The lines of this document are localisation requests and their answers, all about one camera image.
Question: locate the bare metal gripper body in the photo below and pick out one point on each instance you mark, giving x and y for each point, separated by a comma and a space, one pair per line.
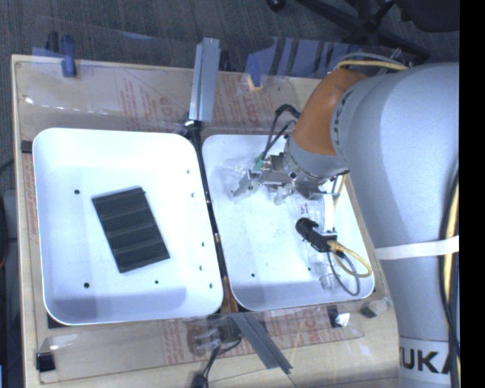
281, 172

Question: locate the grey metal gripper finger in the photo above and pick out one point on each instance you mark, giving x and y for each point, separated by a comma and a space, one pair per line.
282, 195
245, 184

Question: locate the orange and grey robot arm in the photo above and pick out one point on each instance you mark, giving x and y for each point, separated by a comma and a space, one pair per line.
392, 168

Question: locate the clear plastic bottle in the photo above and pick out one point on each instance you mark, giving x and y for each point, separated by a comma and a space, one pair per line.
232, 172
321, 267

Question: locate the white plastic tray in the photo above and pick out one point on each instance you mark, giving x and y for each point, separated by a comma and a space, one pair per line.
117, 156
266, 249

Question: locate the black ribbed rectangular panel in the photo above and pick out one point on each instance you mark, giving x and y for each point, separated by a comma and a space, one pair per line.
131, 229

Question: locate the brown cardboard board red print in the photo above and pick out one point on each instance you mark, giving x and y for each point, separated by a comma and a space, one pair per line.
178, 338

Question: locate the black office chair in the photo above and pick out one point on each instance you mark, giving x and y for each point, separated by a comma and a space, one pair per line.
363, 18

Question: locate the black cylinder on white bracket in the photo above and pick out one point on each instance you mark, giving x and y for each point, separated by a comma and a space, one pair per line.
313, 237

